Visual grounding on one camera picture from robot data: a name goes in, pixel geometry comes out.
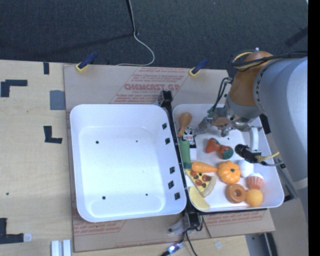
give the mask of white cable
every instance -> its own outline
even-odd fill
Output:
[[[131,1],[128,0],[129,2],[129,6],[130,6],[130,11],[131,11],[131,17],[132,17],[132,24],[133,24],[133,37],[135,38],[135,40],[137,40],[140,44],[142,44],[144,47],[146,47],[152,54],[152,61],[149,62],[148,64],[129,64],[129,63],[121,63],[121,64],[117,64],[116,66],[149,66],[151,65],[154,61],[155,61],[155,54],[154,52],[151,50],[151,48],[149,46],[147,46],[145,43],[141,42],[137,37],[136,37],[136,25],[135,25],[135,19],[134,19],[134,12],[132,10],[132,6],[131,6]]]

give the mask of robotic arm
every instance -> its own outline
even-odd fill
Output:
[[[236,64],[244,55],[244,62]],[[195,134],[211,125],[217,126],[223,137],[234,129],[250,132],[250,122],[265,114],[308,222],[308,56],[245,51],[231,59],[231,65],[238,72],[233,80],[224,82],[231,84],[224,107],[216,107],[218,97]],[[235,151],[248,162],[259,162],[261,154],[254,148],[237,145]]]

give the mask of black hole in bin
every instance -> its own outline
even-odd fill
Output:
[[[174,199],[175,200],[178,200],[180,198],[180,193],[178,192],[178,193],[175,193],[174,194]]]
[[[171,180],[171,181],[168,183],[169,189],[171,189],[174,185],[175,185],[175,184],[174,184],[174,181]]]

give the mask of plastic tray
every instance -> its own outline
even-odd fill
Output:
[[[187,199],[167,113],[82,104],[70,114],[76,206],[89,222],[177,214]]]
[[[182,113],[191,113],[192,120],[189,124],[189,127],[195,129],[202,121],[202,119],[207,116],[207,110],[209,110],[211,107],[212,104],[182,104],[176,106],[173,109],[175,130],[178,131],[180,129],[179,117]],[[250,125],[256,127],[262,126],[259,118],[255,119]],[[220,142],[220,144],[230,146],[233,149],[237,144],[250,145],[249,132],[232,130],[229,132],[229,136],[222,137],[221,131],[214,126],[208,133],[198,134],[195,137],[196,160],[213,165],[215,167],[218,167],[219,163],[225,160],[219,158],[217,152],[205,153],[205,147],[209,138],[215,138]],[[258,149],[261,151],[263,156],[271,155],[270,148],[263,129],[258,132]],[[231,160],[234,163],[238,163],[241,159],[243,158],[234,153],[233,156],[228,160]],[[267,160],[267,162],[273,164],[272,159]],[[210,205],[210,208],[207,210],[198,210],[210,213],[265,209],[280,206],[284,200],[284,191],[276,167],[263,166],[259,163],[255,163],[253,170],[255,173],[260,173],[264,178],[264,186],[261,189],[261,192],[263,194],[263,201],[259,206],[252,207],[249,206],[246,202],[232,203],[228,201],[225,194],[227,184],[221,181],[217,173],[213,172],[210,173],[210,175],[217,177],[216,185],[214,187],[214,190],[207,197],[205,197],[205,200]],[[193,186],[191,180],[187,176],[185,176],[185,179],[188,187]],[[238,183],[243,185],[245,189],[248,189],[245,178],[242,177]]]

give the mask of white toy egg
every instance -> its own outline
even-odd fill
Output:
[[[248,177],[254,173],[254,164],[250,163],[244,159],[240,160],[238,163],[239,169],[241,171],[241,176],[243,178]]]

